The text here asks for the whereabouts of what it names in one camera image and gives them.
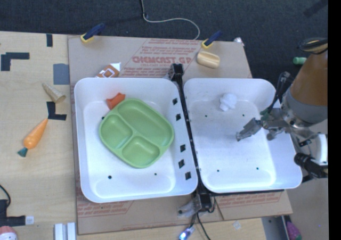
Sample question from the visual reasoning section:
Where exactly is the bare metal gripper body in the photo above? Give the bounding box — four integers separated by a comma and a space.
260, 107, 319, 141

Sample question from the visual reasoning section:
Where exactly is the white plastic tray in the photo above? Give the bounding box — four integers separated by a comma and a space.
183, 77, 304, 194
74, 77, 199, 204

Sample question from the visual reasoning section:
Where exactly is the white crumpled lump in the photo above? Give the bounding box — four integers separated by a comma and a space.
218, 92, 239, 112

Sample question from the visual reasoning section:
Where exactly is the thin black rod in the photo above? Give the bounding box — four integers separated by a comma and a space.
176, 75, 205, 195

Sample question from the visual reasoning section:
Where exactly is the beige toy bread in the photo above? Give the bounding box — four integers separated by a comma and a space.
197, 50, 221, 69

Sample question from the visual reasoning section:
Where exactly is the green divided plate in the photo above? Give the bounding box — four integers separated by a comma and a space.
99, 98, 175, 169

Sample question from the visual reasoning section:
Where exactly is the brown cardboard board red print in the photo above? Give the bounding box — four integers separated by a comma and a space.
67, 35, 294, 235

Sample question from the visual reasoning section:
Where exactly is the orange toy pizza slice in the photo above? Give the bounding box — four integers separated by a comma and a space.
106, 93, 126, 110

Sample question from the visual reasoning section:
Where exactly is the orange and white carton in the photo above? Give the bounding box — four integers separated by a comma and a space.
94, 62, 122, 79

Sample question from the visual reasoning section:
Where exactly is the beige toy ice cream cone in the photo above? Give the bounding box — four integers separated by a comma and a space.
42, 82, 67, 104

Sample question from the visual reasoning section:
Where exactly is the white rectangular block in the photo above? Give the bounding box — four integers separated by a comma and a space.
54, 222, 66, 240
66, 222, 77, 240

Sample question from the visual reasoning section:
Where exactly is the orange toy carrot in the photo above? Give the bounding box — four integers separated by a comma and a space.
17, 118, 50, 158

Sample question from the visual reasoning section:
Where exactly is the pink and white round toy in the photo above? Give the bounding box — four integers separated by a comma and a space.
0, 225, 18, 240

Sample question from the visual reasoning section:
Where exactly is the black cylinder on white bracket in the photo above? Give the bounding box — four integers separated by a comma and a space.
294, 133, 328, 180

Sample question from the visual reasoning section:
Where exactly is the black block with wires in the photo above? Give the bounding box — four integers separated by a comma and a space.
169, 63, 185, 82
195, 192, 213, 212

